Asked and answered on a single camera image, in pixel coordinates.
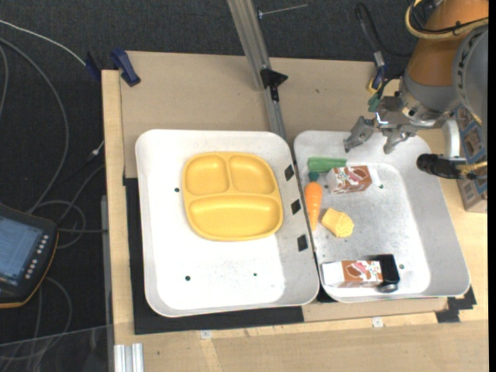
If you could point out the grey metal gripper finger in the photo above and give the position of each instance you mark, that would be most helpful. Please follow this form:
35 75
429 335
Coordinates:
358 133
396 140

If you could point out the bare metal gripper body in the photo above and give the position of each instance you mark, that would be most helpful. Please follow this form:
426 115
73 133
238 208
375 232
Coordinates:
399 115

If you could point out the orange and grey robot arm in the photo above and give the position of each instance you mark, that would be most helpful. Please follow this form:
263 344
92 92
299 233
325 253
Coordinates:
434 56

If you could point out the green toy vegetable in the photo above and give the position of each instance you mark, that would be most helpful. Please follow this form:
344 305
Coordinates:
325 164

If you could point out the brown and white carton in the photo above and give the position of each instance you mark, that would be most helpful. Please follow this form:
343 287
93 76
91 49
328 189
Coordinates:
352 273
350 180

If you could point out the blue printed cardboard box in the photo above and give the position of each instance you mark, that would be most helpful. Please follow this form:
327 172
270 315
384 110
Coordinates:
474 157

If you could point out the orange carrot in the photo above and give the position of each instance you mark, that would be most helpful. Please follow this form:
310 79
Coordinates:
313 200

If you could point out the white plastic tray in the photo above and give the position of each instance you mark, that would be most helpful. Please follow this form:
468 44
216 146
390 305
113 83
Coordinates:
217 269
387 227

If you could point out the yellow toy corn piece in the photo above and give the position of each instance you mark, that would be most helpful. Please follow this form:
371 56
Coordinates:
339 224

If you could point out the black block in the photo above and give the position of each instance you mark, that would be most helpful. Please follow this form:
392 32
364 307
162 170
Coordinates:
389 269

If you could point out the yellow divided plate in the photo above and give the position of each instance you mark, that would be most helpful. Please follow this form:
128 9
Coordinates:
232 207

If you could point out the brown cardboard board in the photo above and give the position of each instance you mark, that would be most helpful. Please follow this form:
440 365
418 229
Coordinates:
201 99

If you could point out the black cylinder on white bracket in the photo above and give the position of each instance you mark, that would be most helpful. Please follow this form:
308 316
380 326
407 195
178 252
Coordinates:
436 166

